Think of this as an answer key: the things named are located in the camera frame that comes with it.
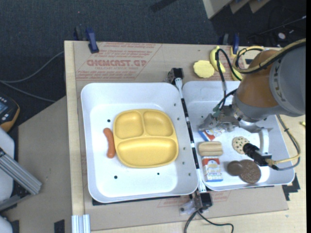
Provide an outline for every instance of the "toy sausage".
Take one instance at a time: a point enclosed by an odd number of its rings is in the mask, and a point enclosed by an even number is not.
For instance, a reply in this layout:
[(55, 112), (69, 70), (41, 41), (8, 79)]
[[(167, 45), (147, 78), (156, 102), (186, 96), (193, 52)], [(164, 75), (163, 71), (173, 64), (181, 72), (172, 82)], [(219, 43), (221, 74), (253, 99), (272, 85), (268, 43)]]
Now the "toy sausage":
[(107, 157), (113, 158), (116, 154), (116, 148), (115, 148), (115, 142), (113, 139), (113, 133), (112, 133), (111, 129), (104, 128), (104, 135), (106, 136), (107, 141), (108, 141)]

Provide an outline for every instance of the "yellow plastic plate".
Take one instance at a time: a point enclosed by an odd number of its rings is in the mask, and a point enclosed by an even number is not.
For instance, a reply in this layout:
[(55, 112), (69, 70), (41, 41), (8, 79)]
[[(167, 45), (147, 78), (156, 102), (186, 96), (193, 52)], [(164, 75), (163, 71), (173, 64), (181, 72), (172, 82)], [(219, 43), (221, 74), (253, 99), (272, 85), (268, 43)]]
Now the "yellow plastic plate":
[(178, 156), (173, 123), (160, 110), (121, 112), (114, 120), (113, 136), (119, 160), (129, 167), (164, 166)]

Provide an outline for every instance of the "white object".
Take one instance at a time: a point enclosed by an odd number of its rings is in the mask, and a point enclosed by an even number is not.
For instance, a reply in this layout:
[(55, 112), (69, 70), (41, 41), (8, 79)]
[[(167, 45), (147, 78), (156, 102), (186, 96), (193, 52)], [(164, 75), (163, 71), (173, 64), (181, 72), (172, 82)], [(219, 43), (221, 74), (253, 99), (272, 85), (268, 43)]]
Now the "white object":
[(9, 221), (0, 216), (0, 230), (1, 233), (13, 233), (12, 225)]
[[(175, 86), (168, 83), (91, 83), (81, 92), (86, 141), (88, 189), (102, 203), (191, 194), (198, 178), (187, 123)], [(174, 125), (179, 154), (169, 165), (154, 168), (124, 166), (117, 155), (106, 156), (104, 128), (112, 129), (114, 118), (132, 109), (156, 109)]]
[[(238, 88), (239, 81), (226, 82), (228, 92)], [(183, 95), (187, 105), (189, 120), (193, 132), (194, 142), (196, 144), (197, 155), (200, 159), (198, 145), (203, 142), (203, 138), (198, 133), (198, 126), (201, 125), (209, 113), (213, 112), (213, 108), (223, 98), (222, 82), (221, 81), (191, 81), (184, 85)], [(232, 97), (226, 99), (226, 105), (232, 103)], [(259, 127), (272, 128), (269, 131), (269, 153), (272, 154), (273, 160), (282, 160), (289, 158), (281, 130), (279, 128), (275, 116), (269, 116), (267, 120), (257, 123)], [(220, 141), (223, 146), (224, 153), (219, 156), (221, 170), (223, 174), (223, 181), (205, 183), (205, 185), (215, 191), (272, 186), (289, 184), (294, 179), (294, 169), (285, 171), (276, 171), (268, 166), (260, 167), (261, 179), (255, 184), (248, 184), (243, 182), (238, 176), (231, 176), (226, 171), (226, 165), (234, 160), (240, 161), (243, 159), (250, 159), (245, 154), (237, 153), (232, 147), (232, 139), (234, 137), (243, 136), (255, 146), (260, 146), (260, 136), (258, 133), (250, 133), (242, 128), (235, 128), (232, 132), (222, 133), (216, 137), (216, 141)], [(199, 161), (200, 169), (202, 172), (202, 162)], [(285, 167), (291, 163), (279, 164), (279, 167)]]

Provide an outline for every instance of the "dark carpet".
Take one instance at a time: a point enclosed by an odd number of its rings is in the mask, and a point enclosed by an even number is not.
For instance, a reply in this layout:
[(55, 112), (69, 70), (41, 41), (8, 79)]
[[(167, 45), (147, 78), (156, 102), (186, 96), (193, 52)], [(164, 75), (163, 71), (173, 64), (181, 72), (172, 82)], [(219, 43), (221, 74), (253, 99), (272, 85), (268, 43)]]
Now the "dark carpet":
[[(210, 20), (202, 0), (0, 0), (0, 92), (21, 108), (15, 127), (64, 97), (62, 54), (33, 77), (9, 83), (52, 101), (3, 81), (39, 70), (64, 50), (65, 40), (74, 39), (76, 26), (92, 27), (97, 41), (219, 44), (228, 34), (230, 44), (238, 33), (241, 46), (274, 47), (306, 37), (306, 19), (300, 20), (305, 15), (306, 0), (271, 0), (254, 14), (248, 4), (236, 14), (227, 6)], [(286, 42), (275, 41), (280, 31), (287, 34)]]

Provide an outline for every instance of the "chocolate cookie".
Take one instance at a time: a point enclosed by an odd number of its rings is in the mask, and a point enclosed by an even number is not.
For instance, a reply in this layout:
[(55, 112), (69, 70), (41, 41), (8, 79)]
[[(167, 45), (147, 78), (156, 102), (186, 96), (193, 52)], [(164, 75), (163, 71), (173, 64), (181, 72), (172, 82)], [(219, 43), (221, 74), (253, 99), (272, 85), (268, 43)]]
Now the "chocolate cookie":
[(232, 176), (238, 176), (243, 172), (243, 165), (239, 161), (232, 161), (227, 165), (227, 172)]
[(234, 137), (232, 140), (232, 147), (236, 152), (240, 154), (245, 154), (243, 151), (243, 146), (246, 143), (249, 143), (249, 140), (247, 140), (245, 137), (243, 136)]
[(241, 160), (243, 171), (239, 175), (240, 179), (246, 183), (254, 184), (261, 178), (261, 170), (259, 166), (251, 160)]

